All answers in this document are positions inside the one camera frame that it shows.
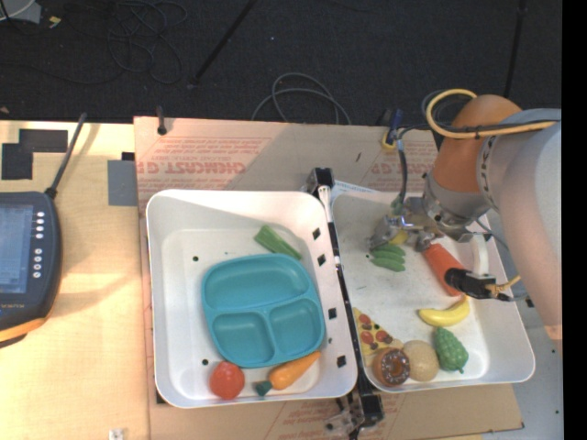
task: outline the toy tomato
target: toy tomato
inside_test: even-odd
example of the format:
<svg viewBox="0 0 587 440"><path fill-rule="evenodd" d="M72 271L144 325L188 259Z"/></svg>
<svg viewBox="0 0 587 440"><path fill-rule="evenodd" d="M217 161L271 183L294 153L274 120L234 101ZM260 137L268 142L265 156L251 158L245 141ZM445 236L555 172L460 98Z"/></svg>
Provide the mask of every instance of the toy tomato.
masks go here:
<svg viewBox="0 0 587 440"><path fill-rule="evenodd" d="M245 387L245 374L234 363L223 360L210 375L210 390L224 400L232 400Z"/></svg>

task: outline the white tray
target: white tray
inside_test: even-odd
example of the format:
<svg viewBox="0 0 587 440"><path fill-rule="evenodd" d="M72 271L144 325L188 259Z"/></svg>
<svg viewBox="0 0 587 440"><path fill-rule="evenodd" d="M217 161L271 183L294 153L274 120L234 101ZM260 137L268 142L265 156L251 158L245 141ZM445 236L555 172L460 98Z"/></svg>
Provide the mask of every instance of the white tray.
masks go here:
<svg viewBox="0 0 587 440"><path fill-rule="evenodd" d="M379 268L369 261L365 239L390 213L390 204L396 196L390 192L345 192L334 201L333 216L349 299L352 306L401 341L422 339L432 343L432 327L416 311L447 308L455 297L447 296L424 257L407 245L403 272ZM472 269L471 245L458 244L449 238L441 238L439 242L466 269ZM488 254L489 272L497 283L506 282L493 240L488 243ZM448 328L469 352L464 373L440 370L432 381L409 379L398 387L388 388L367 368L370 381L382 391L398 392L529 379L535 368L534 353L515 303L474 299L470 302L471 313L467 319Z"/></svg>
<svg viewBox="0 0 587 440"><path fill-rule="evenodd" d="M352 390L357 365L349 323L325 210L314 196L168 190L152 196L146 216L155 382L165 401L196 408L335 398ZM205 272L221 261L269 252L253 239L264 224L273 226L303 254L301 262L317 287L326 324L319 348L322 355L291 387L270 390L263 398L254 383L265 380L271 367L244 368L245 388L234 400L225 401L208 388L210 373L222 357L206 326L200 284Z"/></svg>

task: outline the black floor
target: black floor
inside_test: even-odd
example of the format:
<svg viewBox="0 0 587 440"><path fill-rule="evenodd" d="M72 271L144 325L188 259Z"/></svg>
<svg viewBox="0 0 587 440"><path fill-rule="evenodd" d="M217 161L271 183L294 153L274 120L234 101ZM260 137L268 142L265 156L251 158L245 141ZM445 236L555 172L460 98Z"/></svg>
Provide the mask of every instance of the black floor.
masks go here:
<svg viewBox="0 0 587 440"><path fill-rule="evenodd" d="M400 107L419 123L423 98L448 88L505 94L523 108L561 105L562 0L37 3L38 23L0 21L0 120L87 112L126 123L161 105L172 117L356 125ZM283 75L275 90L293 91L274 96L280 112L271 88Z"/></svg>

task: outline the wooden table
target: wooden table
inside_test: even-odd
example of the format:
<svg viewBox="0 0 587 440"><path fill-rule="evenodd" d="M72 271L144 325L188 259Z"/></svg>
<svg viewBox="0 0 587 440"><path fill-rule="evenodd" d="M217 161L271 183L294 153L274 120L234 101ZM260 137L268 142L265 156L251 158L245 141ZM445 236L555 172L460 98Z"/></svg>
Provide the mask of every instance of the wooden table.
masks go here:
<svg viewBox="0 0 587 440"><path fill-rule="evenodd" d="M0 143L17 143L21 128L67 129L71 138L75 123L3 121ZM113 429L123 429L125 439L151 438L138 210L108 203L107 163L134 148L133 125L83 128L56 198L64 241L61 293L46 324L0 350L2 438L98 440ZM61 159L35 153L33 179L0 181L0 191L44 191ZM519 415L511 387L486 392L505 401L505 415ZM209 435L232 438L224 424L229 412L205 410Z"/></svg>

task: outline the orange toy carrot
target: orange toy carrot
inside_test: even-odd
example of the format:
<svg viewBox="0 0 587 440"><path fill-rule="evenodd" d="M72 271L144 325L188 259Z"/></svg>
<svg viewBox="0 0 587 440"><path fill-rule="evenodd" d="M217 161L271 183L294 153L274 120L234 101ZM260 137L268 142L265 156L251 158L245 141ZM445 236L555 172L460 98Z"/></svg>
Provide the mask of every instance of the orange toy carrot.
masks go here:
<svg viewBox="0 0 587 440"><path fill-rule="evenodd" d="M285 362L269 372L269 379L258 383L255 390L260 396L265 396L271 388L285 390L288 386L302 377L304 373L320 358L318 350L305 357Z"/></svg>
<svg viewBox="0 0 587 440"><path fill-rule="evenodd" d="M444 280L444 276L446 275L447 270L452 268L464 269L462 264L460 264L460 262L458 262L457 259L439 243L430 245L428 249L422 251L422 254L424 254L426 262L435 273L437 279L440 281L447 293L453 297L462 295L462 291L458 291L454 287L451 287Z"/></svg>

